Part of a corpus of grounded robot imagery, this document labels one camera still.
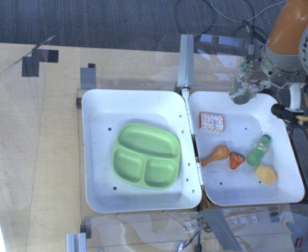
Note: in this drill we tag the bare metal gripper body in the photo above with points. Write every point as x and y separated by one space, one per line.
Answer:
248 84

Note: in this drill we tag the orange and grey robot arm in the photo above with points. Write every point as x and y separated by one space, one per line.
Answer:
290 20

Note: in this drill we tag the orange and white patterned carton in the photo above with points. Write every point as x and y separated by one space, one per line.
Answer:
211 121

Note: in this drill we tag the green plastic bottle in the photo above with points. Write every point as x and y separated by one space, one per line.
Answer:
256 155

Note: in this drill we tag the orange toy chicken drumstick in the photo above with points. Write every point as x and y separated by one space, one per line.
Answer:
219 153

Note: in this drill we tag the red toy strawberry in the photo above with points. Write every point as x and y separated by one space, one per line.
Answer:
236 161

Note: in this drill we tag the yellow toy corn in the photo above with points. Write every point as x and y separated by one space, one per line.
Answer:
266 174

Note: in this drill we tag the white plastic tray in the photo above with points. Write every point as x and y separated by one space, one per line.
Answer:
101 114
237 190

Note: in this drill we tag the green divided plate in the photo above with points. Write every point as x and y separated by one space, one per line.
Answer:
146 146

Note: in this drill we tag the black cylinder on white bracket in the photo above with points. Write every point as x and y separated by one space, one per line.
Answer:
295 96

